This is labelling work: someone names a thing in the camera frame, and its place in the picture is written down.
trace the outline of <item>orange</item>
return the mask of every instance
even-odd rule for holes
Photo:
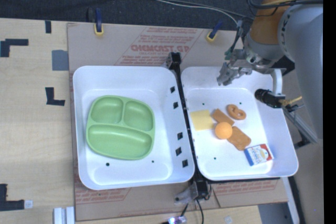
[[[215,127],[215,134],[219,139],[228,139],[232,135],[232,126],[227,122],[219,122]]]

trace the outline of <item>wooden table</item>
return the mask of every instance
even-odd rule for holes
[[[0,184],[7,200],[32,200],[33,208],[0,212],[1,223],[52,223],[53,209],[74,206],[69,72],[53,71],[51,52],[67,51],[67,22],[0,19],[0,40],[28,39],[0,57]],[[46,87],[64,106],[47,105]],[[85,223],[154,223],[171,214],[85,221]],[[201,223],[199,211],[188,223]],[[205,223],[261,224],[258,206],[204,211]]]

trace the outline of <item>cardboard box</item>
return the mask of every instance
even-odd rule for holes
[[[86,65],[162,66],[169,52],[180,52],[181,70],[190,66],[221,66],[224,52],[232,45],[234,31],[218,31],[212,43],[205,37],[210,29],[104,25],[104,35],[96,36],[93,24],[68,24],[68,54],[71,101],[71,128],[75,174],[76,220],[94,220],[124,216],[179,213],[184,205],[175,205],[174,196],[188,187],[167,184],[113,190],[90,190],[78,176],[76,128],[72,76]],[[281,179],[212,184],[212,195],[202,202],[203,209],[287,202]],[[188,210],[195,210],[194,204]]]

